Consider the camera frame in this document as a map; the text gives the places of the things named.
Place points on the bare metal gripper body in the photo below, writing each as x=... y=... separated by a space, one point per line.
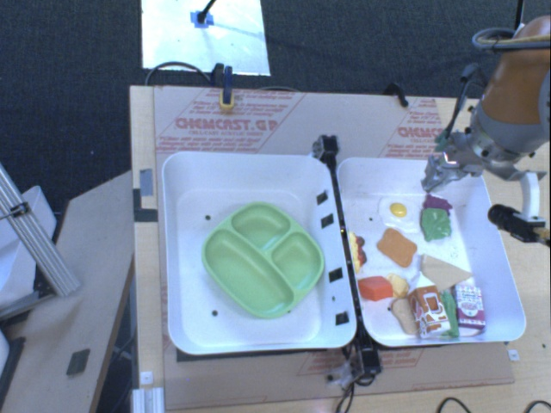
x=465 y=157

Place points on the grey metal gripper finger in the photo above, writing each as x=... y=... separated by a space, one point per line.
x=441 y=181
x=429 y=174

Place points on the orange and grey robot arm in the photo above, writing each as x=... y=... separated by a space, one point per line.
x=514 y=97

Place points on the purple toy lettuce leaf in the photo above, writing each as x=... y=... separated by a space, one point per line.
x=437 y=202

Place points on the green toy lettuce leaf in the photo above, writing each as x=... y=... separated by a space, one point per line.
x=435 y=225

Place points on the white and yellow fried egg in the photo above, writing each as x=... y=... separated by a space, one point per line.
x=398 y=213

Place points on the orange toast slice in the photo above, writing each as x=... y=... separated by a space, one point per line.
x=397 y=248

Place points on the tan triangular sandwich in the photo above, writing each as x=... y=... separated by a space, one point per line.
x=441 y=271

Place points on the brown cardboard board, red print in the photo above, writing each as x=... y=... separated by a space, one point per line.
x=344 y=118

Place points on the red and yellow hot dog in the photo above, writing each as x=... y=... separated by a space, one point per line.
x=356 y=252

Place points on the thin black rod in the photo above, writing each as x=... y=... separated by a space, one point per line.
x=344 y=239

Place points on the yellow toy food piece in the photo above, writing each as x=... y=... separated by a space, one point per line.
x=398 y=285

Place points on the white plastic tray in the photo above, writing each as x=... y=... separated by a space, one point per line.
x=495 y=291
x=189 y=273

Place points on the red cube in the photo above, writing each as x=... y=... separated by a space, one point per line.
x=375 y=288

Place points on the purple and white packet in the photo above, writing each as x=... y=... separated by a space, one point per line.
x=469 y=308

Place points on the green toy vegetable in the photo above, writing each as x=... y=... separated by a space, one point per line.
x=451 y=312

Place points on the orange and white carton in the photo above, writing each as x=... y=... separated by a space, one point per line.
x=430 y=312

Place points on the tan toy bread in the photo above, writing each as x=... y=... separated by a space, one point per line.
x=404 y=316

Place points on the green divided plate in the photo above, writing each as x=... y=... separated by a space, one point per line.
x=258 y=265

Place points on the black cylinder on white bracket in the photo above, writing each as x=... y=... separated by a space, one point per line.
x=512 y=221

